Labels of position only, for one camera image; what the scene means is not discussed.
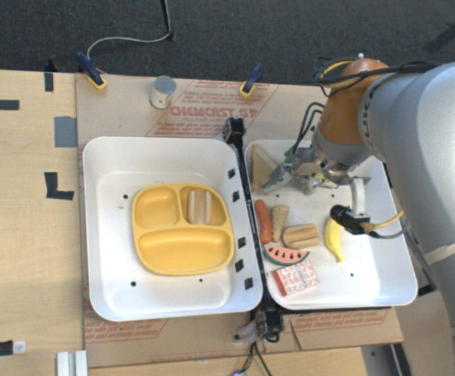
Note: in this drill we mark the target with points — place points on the tan hot dog bun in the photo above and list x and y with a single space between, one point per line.
199 208
301 236

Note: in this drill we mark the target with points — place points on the tan triangular sandwich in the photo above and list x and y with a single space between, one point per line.
259 167

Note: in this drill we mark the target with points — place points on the brown cardboard board red print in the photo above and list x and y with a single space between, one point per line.
125 112

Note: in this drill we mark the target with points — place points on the red watermelon slice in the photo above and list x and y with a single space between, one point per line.
286 255

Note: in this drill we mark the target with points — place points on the white plastic tray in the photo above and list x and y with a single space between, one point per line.
109 218
372 265

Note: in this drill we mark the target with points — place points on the small white and grey can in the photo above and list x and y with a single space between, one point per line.
162 92

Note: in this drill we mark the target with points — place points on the tan oblong biscuit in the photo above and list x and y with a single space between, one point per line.
279 221

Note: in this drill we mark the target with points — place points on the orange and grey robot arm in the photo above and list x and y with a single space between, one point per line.
411 139

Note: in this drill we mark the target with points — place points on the yellow divided plate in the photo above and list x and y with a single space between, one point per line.
180 245

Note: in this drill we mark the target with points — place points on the black cylinder on white bracket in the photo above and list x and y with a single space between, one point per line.
348 215

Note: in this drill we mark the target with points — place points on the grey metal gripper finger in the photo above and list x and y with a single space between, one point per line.
311 185
277 178

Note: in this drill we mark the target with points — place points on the thin black and white rod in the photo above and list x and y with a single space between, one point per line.
251 218

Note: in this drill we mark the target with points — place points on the orange and white carton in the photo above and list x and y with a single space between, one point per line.
297 278

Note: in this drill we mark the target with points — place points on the yellow banana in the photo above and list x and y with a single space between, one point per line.
332 238

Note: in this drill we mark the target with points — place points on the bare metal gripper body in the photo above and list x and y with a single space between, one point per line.
306 165

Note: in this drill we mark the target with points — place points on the orange sausage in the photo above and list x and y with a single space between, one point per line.
264 219

